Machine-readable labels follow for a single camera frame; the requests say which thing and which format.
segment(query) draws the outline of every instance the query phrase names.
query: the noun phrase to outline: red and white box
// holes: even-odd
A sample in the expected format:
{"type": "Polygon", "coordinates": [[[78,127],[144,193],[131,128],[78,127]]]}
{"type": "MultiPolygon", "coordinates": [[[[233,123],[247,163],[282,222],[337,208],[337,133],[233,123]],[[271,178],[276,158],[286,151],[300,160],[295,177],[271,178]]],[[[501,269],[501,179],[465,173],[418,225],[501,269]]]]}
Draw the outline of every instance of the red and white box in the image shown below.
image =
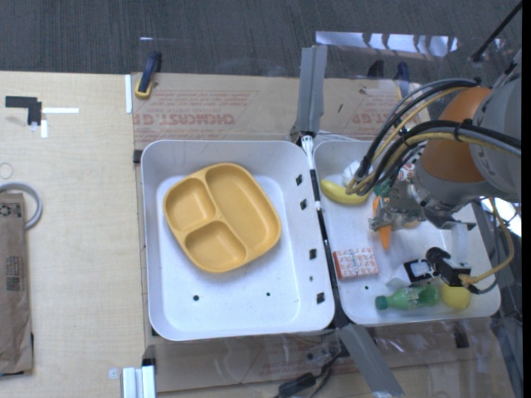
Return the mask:
{"type": "Polygon", "coordinates": [[[378,274],[373,248],[335,250],[332,255],[339,280],[378,274]]]}

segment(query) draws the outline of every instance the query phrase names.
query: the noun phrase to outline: yellow divided plate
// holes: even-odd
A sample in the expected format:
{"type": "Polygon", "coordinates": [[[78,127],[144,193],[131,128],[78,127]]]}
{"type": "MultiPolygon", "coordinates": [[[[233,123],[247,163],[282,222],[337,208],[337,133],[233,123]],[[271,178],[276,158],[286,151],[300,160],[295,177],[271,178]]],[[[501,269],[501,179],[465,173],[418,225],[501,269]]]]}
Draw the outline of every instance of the yellow divided plate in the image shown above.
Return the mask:
{"type": "Polygon", "coordinates": [[[235,163],[217,163],[171,186],[166,222],[200,269],[223,273],[253,261],[280,238],[280,218],[255,178],[235,163]]]}

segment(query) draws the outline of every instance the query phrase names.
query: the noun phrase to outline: plastic bottle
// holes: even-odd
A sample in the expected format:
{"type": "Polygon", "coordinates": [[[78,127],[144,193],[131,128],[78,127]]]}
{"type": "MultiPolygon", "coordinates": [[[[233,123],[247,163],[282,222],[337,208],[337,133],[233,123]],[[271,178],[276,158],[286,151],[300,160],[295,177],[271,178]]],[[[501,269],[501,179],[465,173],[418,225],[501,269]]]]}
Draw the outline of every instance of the plastic bottle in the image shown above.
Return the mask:
{"type": "Polygon", "coordinates": [[[394,294],[376,297],[376,308],[383,310],[389,307],[398,309],[414,309],[435,305],[439,302],[439,290],[433,284],[423,284],[400,288],[394,294]]]}

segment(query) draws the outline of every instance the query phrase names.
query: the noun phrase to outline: brown paper bag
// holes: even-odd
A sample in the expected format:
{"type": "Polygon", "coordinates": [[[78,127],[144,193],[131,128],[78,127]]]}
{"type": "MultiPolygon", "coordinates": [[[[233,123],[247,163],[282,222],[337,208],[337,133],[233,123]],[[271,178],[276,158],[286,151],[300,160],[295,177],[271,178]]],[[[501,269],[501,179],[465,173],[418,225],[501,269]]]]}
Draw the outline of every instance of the brown paper bag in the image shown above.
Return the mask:
{"type": "Polygon", "coordinates": [[[0,374],[32,368],[32,322],[27,284],[22,193],[0,193],[0,374]]]}

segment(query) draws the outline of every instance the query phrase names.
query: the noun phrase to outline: light wood surface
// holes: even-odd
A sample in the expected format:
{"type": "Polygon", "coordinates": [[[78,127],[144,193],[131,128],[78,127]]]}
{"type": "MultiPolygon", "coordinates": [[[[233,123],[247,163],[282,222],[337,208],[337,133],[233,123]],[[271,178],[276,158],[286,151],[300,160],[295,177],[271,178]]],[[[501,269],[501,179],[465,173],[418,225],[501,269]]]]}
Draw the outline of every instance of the light wood surface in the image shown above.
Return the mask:
{"type": "MultiPolygon", "coordinates": [[[[110,378],[109,370],[117,368],[119,374],[141,363],[144,325],[149,326],[144,323],[133,121],[125,110],[124,84],[123,75],[0,72],[3,95],[80,109],[48,115],[49,137],[42,138],[39,129],[27,126],[25,109],[0,105],[0,163],[12,165],[9,180],[30,183],[43,201],[41,220],[27,232],[34,369],[0,379],[2,397],[119,397],[119,378],[110,378]]],[[[490,334],[488,351],[477,358],[393,372],[407,396],[513,396],[490,334]]],[[[269,397],[277,386],[161,396],[269,397]]],[[[333,377],[320,396],[373,395],[354,372],[333,377]]]]}

